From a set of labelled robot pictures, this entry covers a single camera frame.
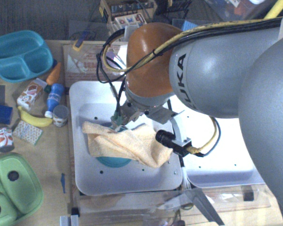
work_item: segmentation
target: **blue container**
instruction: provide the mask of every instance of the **blue container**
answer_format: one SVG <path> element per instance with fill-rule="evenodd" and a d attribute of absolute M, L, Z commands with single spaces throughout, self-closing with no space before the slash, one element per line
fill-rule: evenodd
<path fill-rule="evenodd" d="M 46 73 L 53 57 L 44 39 L 34 31 L 22 30 L 0 36 L 0 77 L 22 82 Z"/>
<path fill-rule="evenodd" d="M 63 92 L 63 85 L 55 83 L 51 86 L 51 91 L 47 98 L 47 111 L 45 112 L 45 117 L 52 118 L 53 109 L 60 104 Z"/>
<path fill-rule="evenodd" d="M 0 124 L 10 125 L 13 116 L 13 108 L 0 105 Z"/>
<path fill-rule="evenodd" d="M 119 131 L 126 130 L 126 128 L 121 127 Z M 110 168 L 120 168 L 127 165 L 131 162 L 131 159 L 121 158 L 121 157 L 108 157 L 108 156 L 100 156 L 96 158 L 100 163 L 104 164 Z"/>

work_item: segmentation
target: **soda can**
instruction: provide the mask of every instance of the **soda can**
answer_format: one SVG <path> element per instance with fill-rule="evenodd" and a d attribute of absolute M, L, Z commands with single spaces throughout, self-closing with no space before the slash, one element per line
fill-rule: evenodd
<path fill-rule="evenodd" d="M 0 128 L 0 152 L 7 153 L 12 151 L 14 147 L 13 131 L 7 127 Z"/>

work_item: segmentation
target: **teal plastic plate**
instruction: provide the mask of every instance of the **teal plastic plate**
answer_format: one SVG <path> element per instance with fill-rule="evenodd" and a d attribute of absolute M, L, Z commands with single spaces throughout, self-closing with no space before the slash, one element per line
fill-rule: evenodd
<path fill-rule="evenodd" d="M 46 73 L 53 57 L 36 32 L 22 30 L 0 36 L 0 77 L 10 83 L 22 82 Z"/>

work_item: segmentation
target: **toy banana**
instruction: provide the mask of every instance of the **toy banana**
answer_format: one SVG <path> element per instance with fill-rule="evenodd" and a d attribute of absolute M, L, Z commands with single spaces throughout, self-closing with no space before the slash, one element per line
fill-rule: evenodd
<path fill-rule="evenodd" d="M 21 120 L 36 126 L 36 127 L 46 127 L 52 123 L 51 118 L 47 117 L 35 117 L 30 113 L 24 111 L 21 106 L 18 106 L 18 110 L 20 111 Z"/>

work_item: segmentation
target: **yellow towel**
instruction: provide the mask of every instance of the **yellow towel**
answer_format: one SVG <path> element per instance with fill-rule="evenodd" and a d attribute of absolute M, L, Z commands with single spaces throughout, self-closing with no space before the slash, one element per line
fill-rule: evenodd
<path fill-rule="evenodd" d="M 128 158 L 149 167 L 158 168 L 171 156 L 172 149 L 156 141 L 153 128 L 143 124 L 133 130 L 116 132 L 99 124 L 84 122 L 91 156 Z"/>

